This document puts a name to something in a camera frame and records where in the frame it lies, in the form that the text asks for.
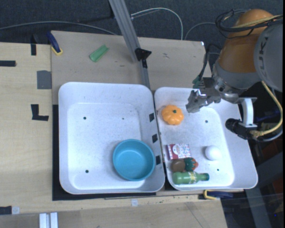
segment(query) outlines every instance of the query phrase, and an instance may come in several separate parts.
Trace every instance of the yellow cable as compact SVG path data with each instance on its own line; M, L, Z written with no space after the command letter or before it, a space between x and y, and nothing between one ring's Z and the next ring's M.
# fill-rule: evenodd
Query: yellow cable
M275 15L275 16L271 16L271 17L267 17L267 18L262 18L262 19L254 20L254 21L251 21L251 22L247 22L247 23L244 23L244 24L240 24L240 25L237 25L237 26L233 26L232 28L242 28L242 27L247 27L247 26L250 26L250 25L255 25L255 24L263 23L263 22L266 22L266 21L275 19L276 17L279 17L279 16L280 16L280 15Z
M283 109L282 109L282 106L281 104L279 103L279 101L277 100L277 98L274 96L274 94L270 91L270 89L268 88L268 86L265 84L264 81L262 81L262 85L264 86L265 90L269 93L269 95L271 96L271 98L274 100L274 102L276 103L277 107L279 108L280 110L280 121L279 123L273 127L272 129L269 129L269 130L266 130L266 131L257 131L257 130L252 130L250 131L250 133L254 136L254 137L259 137L259 136L264 136L266 134L269 134L269 133L272 133L274 132L275 130L277 130L283 123Z

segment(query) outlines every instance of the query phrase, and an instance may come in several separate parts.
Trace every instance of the black mat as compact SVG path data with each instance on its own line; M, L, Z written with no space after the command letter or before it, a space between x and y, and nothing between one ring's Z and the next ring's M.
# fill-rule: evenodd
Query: black mat
M53 192L52 200L85 200L97 198L154 196L152 193L101 193L101 194L71 194L66 192L59 181L59 112L58 105L53 105Z

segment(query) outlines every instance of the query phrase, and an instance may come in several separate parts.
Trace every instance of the bottle label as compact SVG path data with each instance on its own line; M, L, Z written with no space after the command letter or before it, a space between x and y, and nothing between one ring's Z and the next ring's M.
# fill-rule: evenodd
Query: bottle label
M188 174L189 174L189 177L190 177L189 184L196 183L196 175L194 175L194 172L188 172Z

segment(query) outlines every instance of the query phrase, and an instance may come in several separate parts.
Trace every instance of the white tray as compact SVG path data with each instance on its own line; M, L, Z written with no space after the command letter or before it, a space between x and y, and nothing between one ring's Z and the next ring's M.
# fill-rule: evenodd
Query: white tray
M59 177L72 194L156 192L164 170L151 91L142 85L75 83L61 86ZM127 181L113 167L115 146L138 139L160 163L150 177Z
M154 94L157 121L165 158L167 177L177 190L204 189L249 189L257 184L257 171L246 140L227 130L225 122L229 118L240 119L238 105L222 100L189 114L185 105L192 89L163 87ZM161 111L166 105L176 105L184 113L180 125L168 125ZM190 146L191 156L199 163L197 173L208 173L209 181L195 184L175 185L172 181L171 161L165 145L186 143ZM219 147L223 157L210 161L205 157L205 148L210 145Z

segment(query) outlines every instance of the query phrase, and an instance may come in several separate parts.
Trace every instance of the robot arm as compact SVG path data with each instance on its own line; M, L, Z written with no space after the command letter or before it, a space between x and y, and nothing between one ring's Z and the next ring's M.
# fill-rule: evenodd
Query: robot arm
M240 10L242 15L234 27L222 26L222 22L236 12L223 14L216 21L217 27L230 34L214 64L212 77L199 78L198 89L191 92L186 105L189 113L213 102L219 103L221 99L247 104L241 94L259 81L283 91L283 16L273 16L261 9ZM251 119L253 109L249 107L244 111L242 122L229 119L226 127L249 139L257 135L257 126L251 124Z

